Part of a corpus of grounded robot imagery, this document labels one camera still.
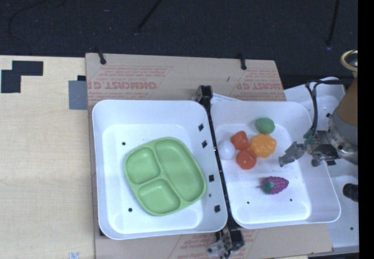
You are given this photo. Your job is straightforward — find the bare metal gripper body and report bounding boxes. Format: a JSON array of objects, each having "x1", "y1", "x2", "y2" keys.
[{"x1": 304, "y1": 130, "x2": 359, "y2": 165}]

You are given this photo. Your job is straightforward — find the orange toy pumpkin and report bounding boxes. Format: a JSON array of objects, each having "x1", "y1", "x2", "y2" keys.
[{"x1": 249, "y1": 133, "x2": 278, "y2": 158}]

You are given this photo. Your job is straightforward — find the purple toy grapes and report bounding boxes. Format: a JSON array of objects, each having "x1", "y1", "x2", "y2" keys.
[{"x1": 260, "y1": 175, "x2": 290, "y2": 195}]

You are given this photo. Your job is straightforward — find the green toy lime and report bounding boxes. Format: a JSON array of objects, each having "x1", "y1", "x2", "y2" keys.
[{"x1": 254, "y1": 117, "x2": 276, "y2": 135}]

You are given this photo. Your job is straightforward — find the red toy tomato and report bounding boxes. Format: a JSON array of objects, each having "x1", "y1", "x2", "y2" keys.
[{"x1": 236, "y1": 149, "x2": 258, "y2": 170}]

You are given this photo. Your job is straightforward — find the red toy pepper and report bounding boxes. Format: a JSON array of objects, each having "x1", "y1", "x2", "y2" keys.
[{"x1": 230, "y1": 130, "x2": 250, "y2": 151}]

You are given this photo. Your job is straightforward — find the white plastic tray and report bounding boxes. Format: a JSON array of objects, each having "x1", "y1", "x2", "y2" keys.
[
  {"x1": 92, "y1": 99, "x2": 228, "y2": 241},
  {"x1": 210, "y1": 100, "x2": 342, "y2": 230}
]

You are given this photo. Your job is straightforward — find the white toy egg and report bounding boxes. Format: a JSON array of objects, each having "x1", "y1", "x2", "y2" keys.
[{"x1": 217, "y1": 139, "x2": 237, "y2": 161}]

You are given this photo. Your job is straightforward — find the thin black rod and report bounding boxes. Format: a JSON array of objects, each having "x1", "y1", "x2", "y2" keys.
[{"x1": 203, "y1": 96, "x2": 238, "y2": 238}]

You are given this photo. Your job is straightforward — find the green divided plate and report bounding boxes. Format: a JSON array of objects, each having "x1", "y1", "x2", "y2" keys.
[{"x1": 123, "y1": 136, "x2": 207, "y2": 217}]

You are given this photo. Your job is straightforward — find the brown cardboard board red print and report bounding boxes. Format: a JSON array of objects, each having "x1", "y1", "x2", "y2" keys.
[{"x1": 85, "y1": 53, "x2": 334, "y2": 259}]

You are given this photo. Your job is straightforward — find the black cylinder on white bracket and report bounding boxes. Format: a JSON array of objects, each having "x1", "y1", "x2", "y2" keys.
[{"x1": 342, "y1": 182, "x2": 359, "y2": 203}]

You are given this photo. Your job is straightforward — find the black block with thin wires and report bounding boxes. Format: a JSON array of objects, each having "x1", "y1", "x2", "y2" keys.
[
  {"x1": 227, "y1": 229, "x2": 245, "y2": 252},
  {"x1": 193, "y1": 85, "x2": 213, "y2": 104}
]

